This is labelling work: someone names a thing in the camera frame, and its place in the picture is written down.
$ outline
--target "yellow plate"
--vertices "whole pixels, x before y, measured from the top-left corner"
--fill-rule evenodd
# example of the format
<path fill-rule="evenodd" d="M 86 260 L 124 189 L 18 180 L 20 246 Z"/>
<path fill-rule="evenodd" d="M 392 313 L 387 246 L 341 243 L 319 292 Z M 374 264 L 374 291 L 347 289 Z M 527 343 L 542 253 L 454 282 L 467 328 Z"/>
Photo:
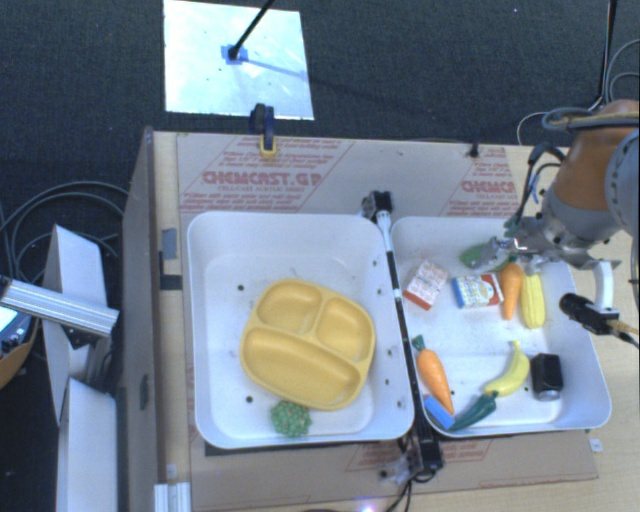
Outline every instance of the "yellow plate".
<path fill-rule="evenodd" d="M 276 395 L 333 411 L 360 393 L 374 348 L 373 322 L 361 306 L 315 283 L 283 279 L 253 308 L 240 360 L 253 381 Z"/>

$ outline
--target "dark carpet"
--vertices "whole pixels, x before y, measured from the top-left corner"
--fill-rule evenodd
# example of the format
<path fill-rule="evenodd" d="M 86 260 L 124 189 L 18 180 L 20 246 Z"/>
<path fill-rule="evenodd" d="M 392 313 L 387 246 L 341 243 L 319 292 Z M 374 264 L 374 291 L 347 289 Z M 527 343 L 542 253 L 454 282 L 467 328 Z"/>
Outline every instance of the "dark carpet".
<path fill-rule="evenodd" d="M 247 131 L 246 118 L 165 112 L 162 7 L 161 0 L 0 2 L 5 216 L 71 181 L 127 188 L 144 126 Z M 598 92 L 604 0 L 282 0 L 275 7 L 301 12 L 316 117 L 278 121 L 280 134 L 515 144 L 527 114 L 588 107 Z M 639 20 L 639 2 L 620 2 L 614 50 L 639 36 Z M 637 71 L 637 47 L 616 66 Z M 637 80 L 620 80 L 616 95 L 637 98 Z M 549 139 L 538 124 L 523 126 L 524 143 Z M 117 194 L 113 200 L 123 204 Z M 93 201 L 60 200 L 29 217 L 19 243 L 54 222 L 95 236 L 118 229 Z M 25 277 L 37 276 L 45 255 L 45 241 L 34 244 L 22 262 Z M 117 304 L 117 260 L 106 267 Z M 0 273 L 7 272 L 0 249 Z M 40 341 L 0 391 L 2 512 L 55 509 L 57 427 L 43 357 Z"/>

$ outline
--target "corn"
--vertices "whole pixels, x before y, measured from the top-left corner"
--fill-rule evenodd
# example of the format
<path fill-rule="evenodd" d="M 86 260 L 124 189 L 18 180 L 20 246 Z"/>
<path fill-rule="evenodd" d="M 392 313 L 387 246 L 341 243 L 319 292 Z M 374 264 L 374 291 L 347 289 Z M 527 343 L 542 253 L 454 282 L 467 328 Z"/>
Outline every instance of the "corn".
<path fill-rule="evenodd" d="M 544 295 L 540 274 L 525 275 L 520 291 L 520 304 L 524 324 L 529 329 L 542 327 L 545 320 Z"/>

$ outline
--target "green pepper toy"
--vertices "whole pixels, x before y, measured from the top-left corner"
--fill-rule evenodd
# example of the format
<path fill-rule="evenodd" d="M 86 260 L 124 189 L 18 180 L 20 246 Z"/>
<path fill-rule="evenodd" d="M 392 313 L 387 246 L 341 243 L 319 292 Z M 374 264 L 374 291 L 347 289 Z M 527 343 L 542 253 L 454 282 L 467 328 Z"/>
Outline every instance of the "green pepper toy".
<path fill-rule="evenodd" d="M 456 421 L 449 427 L 449 430 L 462 430 L 463 428 L 469 427 L 489 416 L 489 414 L 496 410 L 497 396 L 498 393 L 495 391 L 490 395 L 482 393 L 480 398 L 478 398 L 474 404 L 469 407 L 468 411 L 466 411 L 462 416 L 456 418 Z"/>

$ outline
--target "black stand pole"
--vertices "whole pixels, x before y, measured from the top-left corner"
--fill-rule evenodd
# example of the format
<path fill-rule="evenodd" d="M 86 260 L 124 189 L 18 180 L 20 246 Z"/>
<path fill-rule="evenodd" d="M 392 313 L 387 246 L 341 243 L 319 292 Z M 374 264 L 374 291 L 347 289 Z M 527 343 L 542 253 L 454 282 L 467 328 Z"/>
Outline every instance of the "black stand pole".
<path fill-rule="evenodd" d="M 613 39 L 613 27 L 616 21 L 617 8 L 618 1 L 609 0 L 609 7 L 607 9 L 607 31 L 605 32 L 604 51 L 602 53 L 602 70 L 600 71 L 600 85 L 598 87 L 598 96 L 594 100 L 593 105 L 589 107 L 589 110 L 598 108 L 600 105 L 605 103 L 607 99 L 607 71 L 609 68 L 609 53 L 611 51 L 611 40 Z"/>
<path fill-rule="evenodd" d="M 247 37 L 249 37 L 251 32 L 253 32 L 253 29 L 256 28 L 258 23 L 260 23 L 260 20 L 262 19 L 262 17 L 267 13 L 269 8 L 275 1 L 276 0 L 267 0 L 267 3 L 262 6 L 262 9 L 260 9 L 260 12 L 258 13 L 258 15 L 251 22 L 251 25 L 249 25 L 247 30 L 245 30 L 244 34 L 242 34 L 240 39 L 238 39 L 238 42 L 234 46 L 229 48 L 229 59 L 236 60 L 238 58 L 238 52 L 240 51 L 240 48 L 242 47 L 244 42 L 247 40 Z"/>

